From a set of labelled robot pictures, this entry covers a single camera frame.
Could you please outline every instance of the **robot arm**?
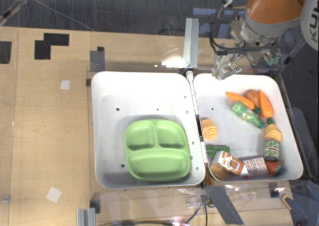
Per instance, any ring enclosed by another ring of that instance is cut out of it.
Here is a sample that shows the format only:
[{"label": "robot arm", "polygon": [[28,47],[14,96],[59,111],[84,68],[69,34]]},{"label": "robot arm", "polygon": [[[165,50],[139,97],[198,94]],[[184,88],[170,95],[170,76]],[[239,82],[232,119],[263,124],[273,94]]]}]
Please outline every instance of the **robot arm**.
[{"label": "robot arm", "polygon": [[243,56],[252,65],[262,60],[276,64],[280,56],[277,38],[297,25],[318,50],[318,0],[248,0],[243,16],[230,24],[234,48],[223,48],[211,40],[216,54],[212,74],[224,79],[240,71],[235,61]]}]

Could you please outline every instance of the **orange carrot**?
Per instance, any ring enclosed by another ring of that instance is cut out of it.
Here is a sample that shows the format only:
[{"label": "orange carrot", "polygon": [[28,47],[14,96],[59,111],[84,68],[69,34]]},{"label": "orange carrot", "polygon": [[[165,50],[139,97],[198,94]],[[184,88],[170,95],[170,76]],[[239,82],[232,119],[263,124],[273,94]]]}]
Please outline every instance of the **orange carrot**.
[{"label": "orange carrot", "polygon": [[266,118],[272,117],[274,115],[273,107],[271,106],[264,92],[261,90],[259,90],[259,97],[260,97],[261,112]]},{"label": "orange carrot", "polygon": [[243,105],[248,107],[250,110],[254,110],[255,109],[254,103],[252,101],[250,101],[249,99],[247,99],[246,97],[243,97],[243,96],[240,96],[240,95],[237,95],[235,93],[228,92],[228,91],[226,91],[226,95],[229,96],[235,102],[237,102],[237,101],[242,102]]},{"label": "orange carrot", "polygon": [[259,92],[256,90],[249,90],[246,93],[246,97],[251,100],[254,105],[258,108],[260,108],[260,98],[259,98]]}]

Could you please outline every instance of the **toy carrot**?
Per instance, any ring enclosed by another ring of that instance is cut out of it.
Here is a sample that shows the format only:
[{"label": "toy carrot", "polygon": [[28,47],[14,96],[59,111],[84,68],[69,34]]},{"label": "toy carrot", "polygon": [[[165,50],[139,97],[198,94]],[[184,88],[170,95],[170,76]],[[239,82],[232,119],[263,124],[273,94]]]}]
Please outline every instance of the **toy carrot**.
[{"label": "toy carrot", "polygon": [[243,96],[240,96],[240,95],[237,95],[235,93],[228,92],[228,91],[226,91],[226,95],[229,96],[235,102],[237,102],[237,101],[242,102],[242,104],[245,105],[246,107],[248,107],[250,110],[255,109],[254,103],[252,101],[250,101],[249,99],[247,99],[246,97],[243,97]]},{"label": "toy carrot", "polygon": [[274,115],[273,107],[271,106],[268,98],[265,96],[262,90],[259,90],[260,107],[261,112],[266,118],[270,118]]}]

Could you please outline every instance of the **cable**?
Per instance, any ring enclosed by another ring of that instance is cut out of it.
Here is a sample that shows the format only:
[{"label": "cable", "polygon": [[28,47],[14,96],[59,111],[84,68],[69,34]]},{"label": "cable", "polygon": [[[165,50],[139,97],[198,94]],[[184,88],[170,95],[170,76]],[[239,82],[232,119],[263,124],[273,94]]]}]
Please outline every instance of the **cable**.
[{"label": "cable", "polygon": [[170,35],[170,31],[177,31],[177,32],[184,32],[185,33],[185,30],[183,30],[183,29],[178,29],[178,28],[176,28],[176,29],[167,29],[167,28],[165,28],[165,29],[162,29],[161,31],[159,31],[158,34],[162,34],[164,32],[168,32],[169,35]]},{"label": "cable", "polygon": [[232,8],[234,8],[234,9],[244,9],[244,8],[246,8],[246,6],[244,5],[244,6],[233,6]]},{"label": "cable", "polygon": [[206,215],[206,223],[205,225],[208,226],[208,212],[207,212],[207,206],[205,205],[205,215]]},{"label": "cable", "polygon": [[245,53],[245,52],[260,52],[263,49],[270,49],[268,47],[253,47],[253,48],[230,48],[230,47],[224,47],[222,45],[219,45],[215,39],[214,39],[214,24],[216,22],[217,18],[220,18],[219,13],[221,12],[221,9],[223,7],[223,3],[220,5],[218,13],[215,13],[215,18],[214,21],[210,20],[209,25],[210,25],[210,33],[209,33],[209,42],[211,47],[214,49],[217,55],[228,55],[228,54],[235,54],[235,53]]},{"label": "cable", "polygon": [[47,6],[47,5],[43,4],[43,3],[41,3],[41,2],[38,1],[38,0],[34,0],[34,1],[36,1],[38,4],[42,5],[43,7],[47,8],[48,10],[50,10],[50,11],[52,11],[52,12],[54,12],[54,13],[56,13],[56,14],[62,16],[62,17],[65,17],[65,18],[67,18],[67,19],[69,19],[69,20],[71,20],[71,21],[74,21],[74,22],[76,22],[76,23],[78,23],[78,24],[84,26],[85,28],[89,29],[90,31],[94,31],[92,28],[90,28],[90,27],[88,27],[87,25],[81,23],[80,21],[77,21],[76,19],[73,19],[73,18],[71,18],[71,17],[69,17],[69,16],[66,16],[66,15],[64,15],[64,14],[62,14],[62,13],[56,11],[56,10],[50,8],[49,6]]},{"label": "cable", "polygon": [[[205,206],[205,212],[206,212],[206,216],[207,216],[206,220],[208,220],[207,208],[206,208],[205,204],[203,204],[203,205]],[[201,207],[196,209],[194,214],[185,221],[186,224],[189,223],[197,215],[197,213],[200,210],[200,208]],[[138,225],[142,225],[142,224],[157,224],[157,225],[164,225],[164,226],[172,226],[172,223],[164,222],[164,221],[163,222],[161,222],[161,221],[140,221],[140,222],[122,221],[119,224],[107,223],[107,224],[103,224],[101,226],[138,226]]]},{"label": "cable", "polygon": [[201,207],[199,207],[199,208],[195,211],[195,213],[194,213],[190,218],[188,218],[188,219],[185,221],[186,224],[189,223],[189,222],[197,215],[197,213],[198,213],[198,211],[200,210],[200,208],[201,208]]}]

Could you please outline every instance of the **white tray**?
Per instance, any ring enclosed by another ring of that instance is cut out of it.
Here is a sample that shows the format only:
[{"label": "white tray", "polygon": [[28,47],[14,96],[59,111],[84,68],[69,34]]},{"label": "white tray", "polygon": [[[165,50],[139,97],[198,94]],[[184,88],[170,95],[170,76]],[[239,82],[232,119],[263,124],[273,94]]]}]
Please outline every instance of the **white tray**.
[{"label": "white tray", "polygon": [[[100,72],[92,79],[95,169],[108,189],[191,186],[205,176],[205,166],[189,83],[175,73]],[[131,176],[124,150],[127,127],[143,119],[166,119],[185,130],[191,170],[169,183],[143,182]]]},{"label": "white tray", "polygon": [[194,79],[194,87],[201,118],[211,119],[218,129],[216,139],[205,140],[207,145],[227,145],[231,154],[238,159],[263,156],[264,129],[258,129],[232,112],[234,102],[226,96],[226,91],[243,94],[250,89],[263,90],[273,106],[275,124],[283,135],[280,161],[284,167],[278,177],[255,177],[246,180],[228,175],[223,182],[295,180],[301,177],[303,164],[279,87],[273,79],[262,75],[232,75],[219,81],[211,74],[200,74]]}]

